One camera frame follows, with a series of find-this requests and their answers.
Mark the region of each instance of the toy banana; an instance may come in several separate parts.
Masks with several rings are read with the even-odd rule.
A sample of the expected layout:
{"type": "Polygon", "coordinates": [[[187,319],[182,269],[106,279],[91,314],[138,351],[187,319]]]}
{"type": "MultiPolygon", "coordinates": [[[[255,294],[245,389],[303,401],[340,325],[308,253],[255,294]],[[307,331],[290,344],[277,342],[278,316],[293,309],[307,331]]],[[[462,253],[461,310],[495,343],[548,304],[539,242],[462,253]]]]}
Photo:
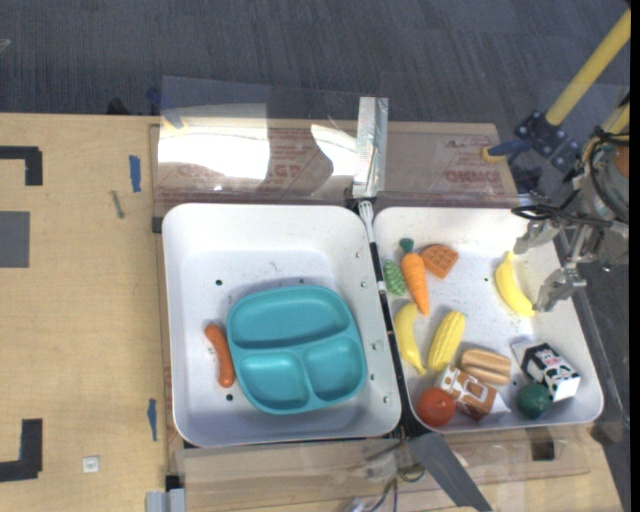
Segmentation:
{"type": "Polygon", "coordinates": [[[513,272],[513,253],[508,252],[496,269],[496,286],[504,301],[516,313],[522,316],[533,316],[535,310],[516,282],[513,272]]]}
{"type": "Polygon", "coordinates": [[[413,335],[413,322],[418,314],[418,305],[415,302],[409,302],[400,308],[393,319],[396,329],[396,341],[400,350],[400,356],[407,363],[412,365],[420,375],[427,373],[422,361],[420,360],[420,351],[416,345],[416,339],[413,335]]]}

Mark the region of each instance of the toy hot dog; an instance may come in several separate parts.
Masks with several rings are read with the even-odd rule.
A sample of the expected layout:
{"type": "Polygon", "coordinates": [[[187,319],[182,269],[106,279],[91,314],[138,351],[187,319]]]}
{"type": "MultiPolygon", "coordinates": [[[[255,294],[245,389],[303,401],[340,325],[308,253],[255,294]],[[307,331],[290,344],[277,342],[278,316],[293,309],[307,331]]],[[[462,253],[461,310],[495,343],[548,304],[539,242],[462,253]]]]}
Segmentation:
{"type": "Polygon", "coordinates": [[[511,360],[488,350],[473,348],[465,351],[460,367],[469,375],[494,386],[504,386],[511,380],[511,360]]]}

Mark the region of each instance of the black tape mark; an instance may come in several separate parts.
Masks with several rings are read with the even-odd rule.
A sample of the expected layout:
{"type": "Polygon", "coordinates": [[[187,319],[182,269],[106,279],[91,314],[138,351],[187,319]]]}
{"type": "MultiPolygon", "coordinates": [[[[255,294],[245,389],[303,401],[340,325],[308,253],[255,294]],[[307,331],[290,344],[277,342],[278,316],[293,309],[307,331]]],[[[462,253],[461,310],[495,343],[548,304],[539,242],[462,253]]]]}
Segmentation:
{"type": "Polygon", "coordinates": [[[0,268],[29,267],[29,212],[0,211],[0,268]]]}
{"type": "Polygon", "coordinates": [[[164,217],[153,217],[151,219],[151,232],[156,234],[162,233],[162,221],[164,217]]]}
{"type": "Polygon", "coordinates": [[[42,471],[42,419],[22,420],[18,460],[0,462],[0,482],[38,478],[42,471]]]}
{"type": "Polygon", "coordinates": [[[24,160],[24,184],[42,185],[42,151],[37,146],[0,146],[0,159],[24,160]]]}
{"type": "Polygon", "coordinates": [[[547,427],[527,428],[526,432],[531,444],[531,458],[534,461],[555,460],[555,444],[547,427]]]}

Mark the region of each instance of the toy food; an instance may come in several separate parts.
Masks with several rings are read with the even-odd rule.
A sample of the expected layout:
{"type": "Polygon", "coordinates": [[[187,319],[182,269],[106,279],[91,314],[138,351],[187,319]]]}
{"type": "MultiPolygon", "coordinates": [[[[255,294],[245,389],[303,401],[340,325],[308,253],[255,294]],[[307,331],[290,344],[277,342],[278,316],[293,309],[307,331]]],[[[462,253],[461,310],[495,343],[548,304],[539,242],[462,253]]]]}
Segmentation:
{"type": "Polygon", "coordinates": [[[438,375],[435,386],[451,395],[458,411],[475,420],[511,412],[495,388],[454,366],[447,366],[438,375]]]}
{"type": "Polygon", "coordinates": [[[429,348],[429,369],[441,372],[447,367],[458,350],[464,326],[465,318],[460,311],[449,311],[444,316],[429,348]]]}
{"type": "Polygon", "coordinates": [[[535,310],[531,301],[519,288],[513,272],[513,253],[508,252],[504,260],[496,269],[496,286],[500,295],[516,313],[522,316],[533,316],[535,310]]]}
{"type": "Polygon", "coordinates": [[[420,253],[420,256],[425,268],[440,279],[447,277],[458,261],[457,251],[442,244],[430,245],[420,253]]]}
{"type": "Polygon", "coordinates": [[[407,283],[404,282],[402,271],[392,260],[384,262],[382,273],[384,275],[384,282],[387,285],[387,289],[391,293],[394,295],[404,295],[407,293],[407,283]]]}
{"type": "Polygon", "coordinates": [[[504,386],[511,380],[511,360],[489,350],[466,350],[460,358],[460,368],[482,382],[494,386],[504,386]]]}
{"type": "Polygon", "coordinates": [[[456,413],[456,404],[451,395],[440,388],[426,389],[416,404],[416,415],[431,427],[442,427],[456,413]]]}
{"type": "Polygon", "coordinates": [[[400,356],[407,363],[412,365],[420,375],[427,373],[420,359],[420,351],[416,345],[413,334],[413,322],[418,314],[418,306],[414,302],[409,302],[400,308],[396,313],[393,323],[396,329],[396,341],[400,356]]]}
{"type": "Polygon", "coordinates": [[[230,388],[236,380],[236,372],[233,368],[227,337],[222,329],[213,323],[207,325],[204,334],[218,355],[218,384],[223,388],[230,388]]]}
{"type": "Polygon", "coordinates": [[[535,420],[551,405],[551,397],[546,386],[531,382],[520,388],[516,397],[518,409],[527,418],[535,420]]]}
{"type": "Polygon", "coordinates": [[[420,312],[426,316],[429,314],[429,292],[424,261],[419,254],[411,252],[413,250],[413,240],[403,238],[400,241],[400,245],[405,251],[400,263],[402,275],[405,283],[407,283],[409,293],[418,304],[420,312]]]}
{"type": "Polygon", "coordinates": [[[511,349],[522,371],[546,386],[554,402],[577,393],[580,374],[548,343],[521,341],[511,345],[511,349]]]}

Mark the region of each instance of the gray square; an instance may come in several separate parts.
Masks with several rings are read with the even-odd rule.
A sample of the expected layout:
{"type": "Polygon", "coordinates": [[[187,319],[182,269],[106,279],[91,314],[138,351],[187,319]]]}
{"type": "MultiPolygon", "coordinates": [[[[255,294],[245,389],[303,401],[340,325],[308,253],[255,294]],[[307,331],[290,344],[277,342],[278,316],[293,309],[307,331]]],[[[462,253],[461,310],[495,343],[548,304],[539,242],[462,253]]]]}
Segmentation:
{"type": "Polygon", "coordinates": [[[0,212],[0,268],[29,267],[29,212],[0,212]]]}

